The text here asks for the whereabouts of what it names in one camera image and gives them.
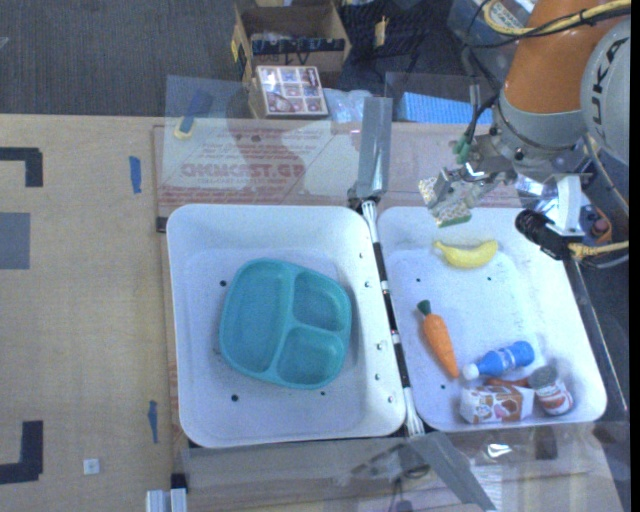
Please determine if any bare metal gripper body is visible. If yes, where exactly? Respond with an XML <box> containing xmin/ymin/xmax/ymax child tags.
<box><xmin>461</xmin><ymin>133</ymin><xmax>532</xmax><ymax>185</ymax></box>

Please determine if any black cylinder on white bracket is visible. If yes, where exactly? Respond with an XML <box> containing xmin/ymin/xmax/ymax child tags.
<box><xmin>514</xmin><ymin>174</ymin><xmax>587</xmax><ymax>262</ymax></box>

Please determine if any yellow banana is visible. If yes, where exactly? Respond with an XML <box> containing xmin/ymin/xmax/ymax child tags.
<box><xmin>432</xmin><ymin>238</ymin><xmax>500</xmax><ymax>270</ymax></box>

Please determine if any white and brown carton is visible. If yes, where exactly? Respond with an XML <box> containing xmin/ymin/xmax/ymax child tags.
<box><xmin>458</xmin><ymin>383</ymin><xmax>537</xmax><ymax>426</ymax></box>

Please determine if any white plastic tray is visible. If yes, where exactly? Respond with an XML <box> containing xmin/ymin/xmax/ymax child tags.
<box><xmin>375</xmin><ymin>205</ymin><xmax>609</xmax><ymax>434</ymax></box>
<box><xmin>165</xmin><ymin>202</ymin><xmax>408</xmax><ymax>449</ymax></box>

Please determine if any brown cardboard box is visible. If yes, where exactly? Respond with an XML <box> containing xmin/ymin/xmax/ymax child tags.
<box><xmin>230</xmin><ymin>0</ymin><xmax>353</xmax><ymax>87</ymax></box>

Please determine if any teal divided plate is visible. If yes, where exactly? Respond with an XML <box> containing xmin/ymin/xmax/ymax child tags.
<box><xmin>217</xmin><ymin>256</ymin><xmax>354</xmax><ymax>392</ymax></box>

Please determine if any small can with red label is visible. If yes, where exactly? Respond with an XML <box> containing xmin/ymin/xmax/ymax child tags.
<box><xmin>527</xmin><ymin>364</ymin><xmax>576</xmax><ymax>418</ymax></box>

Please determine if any box with picture tiles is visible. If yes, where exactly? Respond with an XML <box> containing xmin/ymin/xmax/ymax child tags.
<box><xmin>247</xmin><ymin>64</ymin><xmax>331</xmax><ymax>120</ymax></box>

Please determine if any blue bottle with white cap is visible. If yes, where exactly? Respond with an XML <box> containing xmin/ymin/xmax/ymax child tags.
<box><xmin>460</xmin><ymin>340</ymin><xmax>537</xmax><ymax>382</ymax></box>

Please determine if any orange carrot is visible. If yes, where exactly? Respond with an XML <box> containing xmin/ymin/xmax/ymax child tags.
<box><xmin>415</xmin><ymin>298</ymin><xmax>462</xmax><ymax>380</ymax></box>

